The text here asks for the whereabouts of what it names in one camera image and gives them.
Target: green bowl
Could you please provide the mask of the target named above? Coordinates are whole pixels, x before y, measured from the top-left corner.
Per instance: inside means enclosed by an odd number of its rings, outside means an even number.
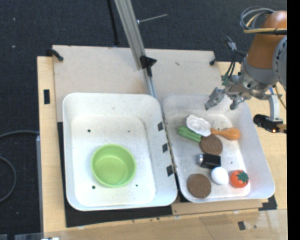
[[[117,144],[100,147],[92,157],[94,177],[104,186],[119,188],[127,185],[136,175],[134,156],[126,148]]]

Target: toy tomato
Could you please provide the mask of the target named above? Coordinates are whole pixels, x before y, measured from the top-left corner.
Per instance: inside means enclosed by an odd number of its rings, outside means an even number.
[[[235,188],[244,188],[249,183],[248,174],[243,170],[236,170],[231,174],[230,182]]]

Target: brown disc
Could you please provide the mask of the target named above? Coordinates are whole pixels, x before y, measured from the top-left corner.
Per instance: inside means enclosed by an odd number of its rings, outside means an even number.
[[[219,156],[224,150],[222,141],[215,135],[203,137],[200,142],[200,148],[204,153]]]
[[[189,192],[196,198],[204,199],[211,193],[211,182],[203,174],[192,174],[187,180]]]

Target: empty white tray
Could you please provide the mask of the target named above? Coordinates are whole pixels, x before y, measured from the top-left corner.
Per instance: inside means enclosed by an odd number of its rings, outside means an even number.
[[[178,195],[159,102],[145,94],[72,93],[63,101],[66,196],[79,211],[162,207]],[[121,145],[134,155],[126,186],[102,186],[91,159],[99,147]]]
[[[256,126],[247,103],[230,110],[232,101],[227,96],[217,106],[205,109],[208,95],[181,95],[168,97],[163,104],[166,128],[171,144],[180,190],[193,203],[268,199],[275,192],[275,183],[270,172]],[[217,185],[211,178],[211,170],[198,165],[198,156],[203,152],[198,143],[178,134],[179,126],[186,126],[186,118],[194,115],[211,123],[212,128],[238,128],[241,138],[236,141],[218,136],[223,144],[221,166],[230,172],[244,170],[250,178],[245,188],[234,188],[230,184]],[[211,193],[204,199],[194,197],[187,188],[192,174],[207,176],[212,185]]]

